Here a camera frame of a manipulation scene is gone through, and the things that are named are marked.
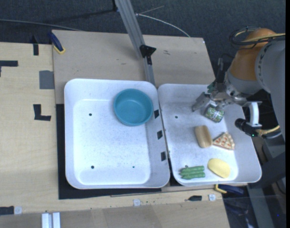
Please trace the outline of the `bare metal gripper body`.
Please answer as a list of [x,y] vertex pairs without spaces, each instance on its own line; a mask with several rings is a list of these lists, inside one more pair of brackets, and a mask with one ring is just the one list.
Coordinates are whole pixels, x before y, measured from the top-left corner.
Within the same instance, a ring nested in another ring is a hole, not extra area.
[[233,85],[226,83],[214,83],[209,86],[210,99],[225,106],[237,104],[244,106],[247,102],[246,95],[239,92]]

